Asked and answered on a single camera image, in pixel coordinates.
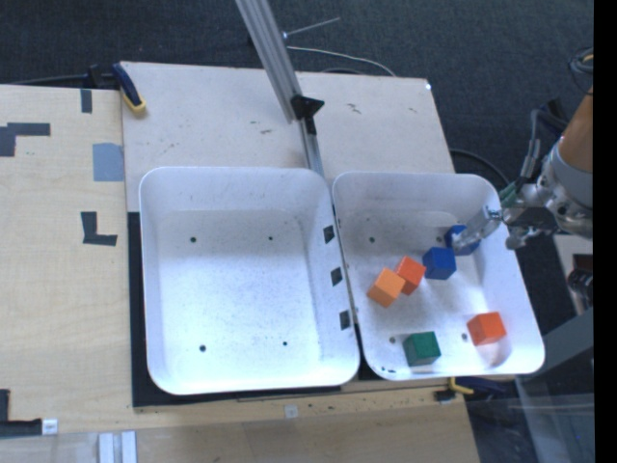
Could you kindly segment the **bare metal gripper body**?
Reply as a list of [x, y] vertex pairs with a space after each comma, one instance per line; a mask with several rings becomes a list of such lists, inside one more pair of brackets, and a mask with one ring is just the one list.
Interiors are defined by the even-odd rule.
[[560, 185], [510, 183], [500, 191], [503, 222], [520, 239], [538, 233], [564, 232], [593, 239], [593, 210]]

